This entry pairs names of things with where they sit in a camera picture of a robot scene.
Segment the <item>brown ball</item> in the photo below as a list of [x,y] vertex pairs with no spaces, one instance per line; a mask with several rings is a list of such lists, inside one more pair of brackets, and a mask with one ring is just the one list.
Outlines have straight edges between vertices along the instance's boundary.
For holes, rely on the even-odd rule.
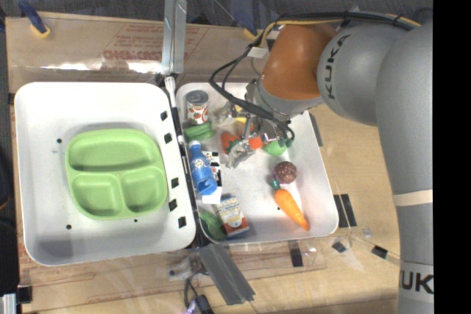
[[280,183],[292,183],[296,179],[297,169],[293,163],[283,161],[275,166],[275,178]]

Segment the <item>green plate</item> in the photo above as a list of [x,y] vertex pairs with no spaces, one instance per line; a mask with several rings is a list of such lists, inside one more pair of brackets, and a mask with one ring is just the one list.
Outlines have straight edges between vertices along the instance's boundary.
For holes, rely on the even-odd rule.
[[136,129],[83,132],[67,145],[68,185],[75,205],[99,220],[160,208],[168,185],[157,143]]

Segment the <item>blue bottle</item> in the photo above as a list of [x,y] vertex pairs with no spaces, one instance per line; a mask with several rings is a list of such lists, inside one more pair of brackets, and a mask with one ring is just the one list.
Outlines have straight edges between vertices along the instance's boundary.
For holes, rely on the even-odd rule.
[[193,140],[188,143],[190,150],[190,169],[193,177],[193,184],[201,195],[210,195],[218,188],[218,184],[214,179],[213,169],[208,159],[201,152],[201,143]]

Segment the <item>tin can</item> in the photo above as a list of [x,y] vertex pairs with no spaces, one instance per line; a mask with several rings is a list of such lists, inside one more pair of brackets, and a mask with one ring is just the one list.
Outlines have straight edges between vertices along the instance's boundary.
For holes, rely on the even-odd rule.
[[208,120],[208,94],[203,90],[193,90],[186,95],[187,118],[191,124],[198,125]]

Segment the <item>carrot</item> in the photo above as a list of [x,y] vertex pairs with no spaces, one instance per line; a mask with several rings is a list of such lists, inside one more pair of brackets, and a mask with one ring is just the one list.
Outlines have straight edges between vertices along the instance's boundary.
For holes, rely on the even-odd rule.
[[279,184],[272,185],[275,189],[275,201],[283,212],[295,220],[302,228],[309,230],[309,223],[304,218],[301,209],[297,205],[291,193],[284,188],[280,188]]

